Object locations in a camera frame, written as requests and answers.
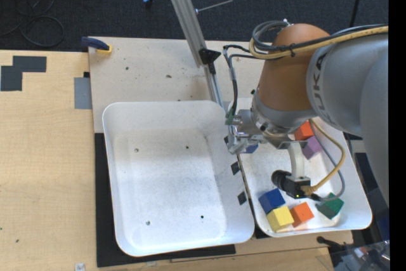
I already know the green cube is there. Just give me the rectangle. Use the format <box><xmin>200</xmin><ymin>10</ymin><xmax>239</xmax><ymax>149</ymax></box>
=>
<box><xmin>315</xmin><ymin>192</ymin><xmax>345</xmax><ymax>220</ymax></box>

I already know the orange cube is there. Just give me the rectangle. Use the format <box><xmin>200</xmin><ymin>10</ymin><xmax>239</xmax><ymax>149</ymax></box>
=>
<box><xmin>289</xmin><ymin>201</ymin><xmax>315</xmax><ymax>228</ymax></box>
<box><xmin>294</xmin><ymin>120</ymin><xmax>315</xmax><ymax>141</ymax></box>

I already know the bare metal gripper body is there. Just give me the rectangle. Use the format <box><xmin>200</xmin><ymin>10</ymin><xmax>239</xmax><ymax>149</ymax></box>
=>
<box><xmin>228</xmin><ymin>109</ymin><xmax>288</xmax><ymax>142</ymax></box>

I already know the purple cube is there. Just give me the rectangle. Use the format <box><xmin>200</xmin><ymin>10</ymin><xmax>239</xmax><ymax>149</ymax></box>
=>
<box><xmin>301</xmin><ymin>135</ymin><xmax>323</xmax><ymax>160</ymax></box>

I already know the white plastic tray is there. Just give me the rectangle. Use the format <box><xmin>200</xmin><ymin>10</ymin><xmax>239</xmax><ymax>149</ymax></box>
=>
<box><xmin>236</xmin><ymin>97</ymin><xmax>373</xmax><ymax>238</ymax></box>
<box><xmin>101</xmin><ymin>100</ymin><xmax>256</xmax><ymax>257</ymax></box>

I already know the yellow cube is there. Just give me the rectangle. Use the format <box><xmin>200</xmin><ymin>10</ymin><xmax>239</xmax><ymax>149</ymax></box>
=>
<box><xmin>265</xmin><ymin>205</ymin><xmax>295</xmax><ymax>232</ymax></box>

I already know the pale wood board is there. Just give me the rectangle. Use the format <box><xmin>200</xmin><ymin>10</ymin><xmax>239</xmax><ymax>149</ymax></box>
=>
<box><xmin>88</xmin><ymin>36</ymin><xmax>365</xmax><ymax>264</ymax></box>

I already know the black cylinder on white bracket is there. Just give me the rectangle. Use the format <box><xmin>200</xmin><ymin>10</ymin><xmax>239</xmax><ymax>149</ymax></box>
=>
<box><xmin>271</xmin><ymin>140</ymin><xmax>312</xmax><ymax>200</ymax></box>

